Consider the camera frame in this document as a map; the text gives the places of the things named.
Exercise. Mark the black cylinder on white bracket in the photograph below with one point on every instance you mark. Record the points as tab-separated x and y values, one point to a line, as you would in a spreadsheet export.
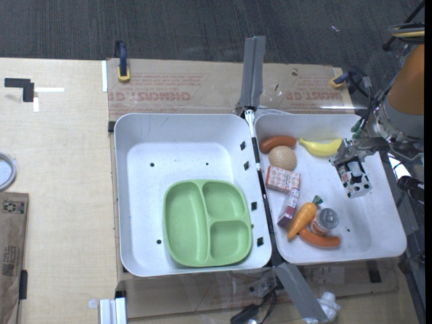
410	183

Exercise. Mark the green divided plate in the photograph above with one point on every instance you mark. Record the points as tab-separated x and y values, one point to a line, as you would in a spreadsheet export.
185	221

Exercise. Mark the orange and white carton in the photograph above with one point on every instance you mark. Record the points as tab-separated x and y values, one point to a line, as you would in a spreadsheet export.
283	179

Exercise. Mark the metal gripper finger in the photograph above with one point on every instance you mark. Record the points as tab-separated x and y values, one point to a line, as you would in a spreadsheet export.
362	154
340	154

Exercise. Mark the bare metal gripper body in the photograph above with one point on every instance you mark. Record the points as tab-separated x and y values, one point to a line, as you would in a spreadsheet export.
374	143

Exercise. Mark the brown bread bun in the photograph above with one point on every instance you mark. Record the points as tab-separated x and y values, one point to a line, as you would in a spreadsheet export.
283	157

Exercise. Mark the black and white milk carton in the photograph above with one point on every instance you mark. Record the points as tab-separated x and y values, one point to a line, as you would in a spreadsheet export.
356	181

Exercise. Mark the orange sausage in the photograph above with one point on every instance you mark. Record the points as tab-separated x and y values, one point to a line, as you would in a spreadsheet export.
277	143
320	240

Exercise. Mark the orange can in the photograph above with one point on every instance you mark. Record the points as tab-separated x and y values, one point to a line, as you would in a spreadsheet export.
324	222

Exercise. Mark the white crumpled paper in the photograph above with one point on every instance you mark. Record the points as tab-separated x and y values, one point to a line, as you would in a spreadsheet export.
329	304

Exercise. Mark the yellow banana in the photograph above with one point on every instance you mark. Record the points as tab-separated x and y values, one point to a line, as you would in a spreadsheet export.
320	148

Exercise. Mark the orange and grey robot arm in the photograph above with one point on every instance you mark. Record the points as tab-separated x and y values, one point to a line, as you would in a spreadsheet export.
406	86

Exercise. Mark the brown paper bag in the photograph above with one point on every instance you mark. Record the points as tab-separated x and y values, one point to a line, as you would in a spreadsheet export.
11	248

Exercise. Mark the white tape roll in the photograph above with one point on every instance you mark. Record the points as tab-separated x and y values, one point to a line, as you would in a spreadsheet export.
13	172

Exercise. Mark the orange carrot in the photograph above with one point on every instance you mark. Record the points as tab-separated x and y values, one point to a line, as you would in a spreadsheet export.
302	218

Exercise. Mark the purple and white carton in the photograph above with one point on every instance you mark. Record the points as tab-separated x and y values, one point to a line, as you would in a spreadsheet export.
288	209

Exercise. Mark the brown cardboard board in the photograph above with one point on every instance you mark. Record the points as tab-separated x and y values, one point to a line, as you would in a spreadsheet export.
209	86

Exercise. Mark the white plastic tray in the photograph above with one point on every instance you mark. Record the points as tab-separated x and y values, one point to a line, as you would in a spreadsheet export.
148	194
364	228

